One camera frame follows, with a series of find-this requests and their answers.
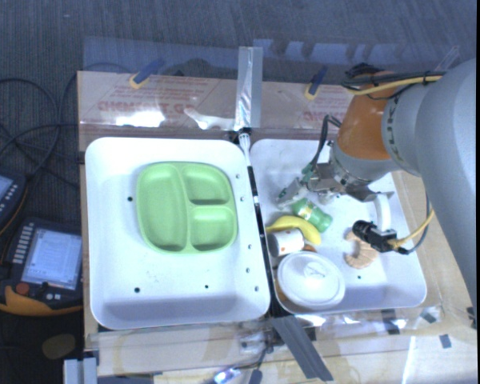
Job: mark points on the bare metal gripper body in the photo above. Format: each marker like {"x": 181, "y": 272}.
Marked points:
{"x": 326, "y": 177}

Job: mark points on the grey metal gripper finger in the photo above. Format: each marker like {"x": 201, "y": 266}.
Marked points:
{"x": 291, "y": 190}
{"x": 327, "y": 198}

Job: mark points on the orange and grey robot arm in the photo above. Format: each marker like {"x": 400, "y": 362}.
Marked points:
{"x": 432, "y": 134}

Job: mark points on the green bottle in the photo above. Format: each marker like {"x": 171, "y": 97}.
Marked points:
{"x": 318, "y": 217}

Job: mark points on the yellow banana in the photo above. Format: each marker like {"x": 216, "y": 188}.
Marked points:
{"x": 300, "y": 224}

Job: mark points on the white can with orange spots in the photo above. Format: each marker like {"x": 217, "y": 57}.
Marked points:
{"x": 290, "y": 241}

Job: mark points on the small orange toy food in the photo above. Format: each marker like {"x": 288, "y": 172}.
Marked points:
{"x": 310, "y": 249}

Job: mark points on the tan biscuit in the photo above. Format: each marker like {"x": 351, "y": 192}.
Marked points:
{"x": 362, "y": 257}

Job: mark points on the white round bowl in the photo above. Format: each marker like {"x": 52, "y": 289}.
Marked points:
{"x": 310, "y": 280}

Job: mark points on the white plastic tray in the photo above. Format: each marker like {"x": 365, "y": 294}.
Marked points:
{"x": 172, "y": 286}
{"x": 388, "y": 286}

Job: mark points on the green divided plate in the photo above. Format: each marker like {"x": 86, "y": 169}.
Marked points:
{"x": 164, "y": 210}

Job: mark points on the brown cardboard board red print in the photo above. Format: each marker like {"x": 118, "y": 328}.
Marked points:
{"x": 176, "y": 102}

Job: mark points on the black cylinder on white bracket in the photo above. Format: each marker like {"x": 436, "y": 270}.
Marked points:
{"x": 374, "y": 236}

